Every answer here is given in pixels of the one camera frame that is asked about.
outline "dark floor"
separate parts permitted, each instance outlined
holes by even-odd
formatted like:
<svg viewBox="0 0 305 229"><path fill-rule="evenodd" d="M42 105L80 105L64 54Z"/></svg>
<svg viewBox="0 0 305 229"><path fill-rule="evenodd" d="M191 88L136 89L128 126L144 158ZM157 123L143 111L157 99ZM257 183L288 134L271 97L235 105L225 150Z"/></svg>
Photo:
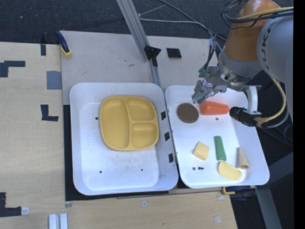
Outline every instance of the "dark floor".
<svg viewBox="0 0 305 229"><path fill-rule="evenodd" d="M196 20L211 31L224 35L228 34L229 28L224 24L220 10L230 1L133 0L142 18ZM273 1L281 7L294 5L294 0ZM167 6L148 12L165 3ZM0 5L1 42L40 43L43 35L48 43L57 43L55 32L59 30L129 33L115 0L0 0ZM209 38L209 33L196 24L148 21L142 24L147 35ZM270 78L265 73L259 73L253 82L262 85L259 111L266 115L274 114L273 107L281 104L278 90L270 84ZM258 129L258 134L268 165L293 151L293 125L290 119L267 132ZM272 195L282 228L294 228L293 177L273 188ZM265 228L256 196L232 198L232 205L239 229Z"/></svg>

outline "yellow cable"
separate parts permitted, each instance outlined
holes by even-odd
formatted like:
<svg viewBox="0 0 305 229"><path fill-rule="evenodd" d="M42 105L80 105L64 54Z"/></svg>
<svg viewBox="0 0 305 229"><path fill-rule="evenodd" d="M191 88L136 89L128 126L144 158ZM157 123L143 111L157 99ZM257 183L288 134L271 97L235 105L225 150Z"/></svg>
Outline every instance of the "yellow cable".
<svg viewBox="0 0 305 229"><path fill-rule="evenodd" d="M290 9L293 9L293 7L264 10L264 11L260 11L260 12L257 12L257 13L252 13L252 14L245 15L245 16L240 17L238 19L249 19L249 18L253 18L253 17L257 17L257 16L268 15L268 14L276 13L276 12L279 12L279 11L290 10Z"/></svg>
<svg viewBox="0 0 305 229"><path fill-rule="evenodd" d="M262 123L266 123L268 121L271 121L275 118L277 118L285 109L286 107L286 96L285 96L285 93L281 87L281 85L276 81L275 78L272 78L271 77L271 80L275 83L275 85L277 86L278 90L280 91L281 95L282 95L282 98L283 98L283 105L282 105L282 108L280 109L279 112L277 112L275 115L271 116L271 117L265 117L265 118L261 118L261 117L256 117L254 118L254 120L260 125Z"/></svg>

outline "brown disc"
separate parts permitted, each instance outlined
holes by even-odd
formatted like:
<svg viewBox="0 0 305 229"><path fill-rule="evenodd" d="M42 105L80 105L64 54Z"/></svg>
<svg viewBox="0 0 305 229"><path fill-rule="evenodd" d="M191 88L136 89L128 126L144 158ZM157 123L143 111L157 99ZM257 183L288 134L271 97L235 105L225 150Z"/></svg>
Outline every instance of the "brown disc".
<svg viewBox="0 0 305 229"><path fill-rule="evenodd" d="M188 103L180 104L177 109L177 114L180 120L186 123L193 123L199 117L198 110Z"/></svg>

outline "yellow clip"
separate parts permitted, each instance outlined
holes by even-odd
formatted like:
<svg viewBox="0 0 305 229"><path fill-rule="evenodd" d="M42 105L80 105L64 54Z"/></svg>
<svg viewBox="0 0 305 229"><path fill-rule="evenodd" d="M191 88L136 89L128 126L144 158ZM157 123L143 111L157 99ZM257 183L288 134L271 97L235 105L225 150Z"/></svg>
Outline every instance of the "yellow clip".
<svg viewBox="0 0 305 229"><path fill-rule="evenodd" d="M70 48L69 48L69 51L66 52L66 51L61 47L61 51L62 51L62 53L63 53L65 56L70 56L70 55L72 54L72 51L71 51Z"/></svg>
<svg viewBox="0 0 305 229"><path fill-rule="evenodd" d="M226 189L225 189L225 187L223 187L222 193L223 193L223 194L228 194L228 195L233 195L233 194L235 194L234 191L232 191L232 192L227 192Z"/></svg>

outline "green rectangular object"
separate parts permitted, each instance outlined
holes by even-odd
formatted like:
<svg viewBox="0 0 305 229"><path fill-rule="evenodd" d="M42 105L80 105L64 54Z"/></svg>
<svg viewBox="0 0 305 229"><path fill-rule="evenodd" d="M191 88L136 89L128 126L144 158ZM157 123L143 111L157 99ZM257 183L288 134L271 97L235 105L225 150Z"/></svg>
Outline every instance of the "green rectangular object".
<svg viewBox="0 0 305 229"><path fill-rule="evenodd" d="M227 160L224 152L223 141L221 136L214 136L215 148L216 148L216 159L217 160Z"/></svg>

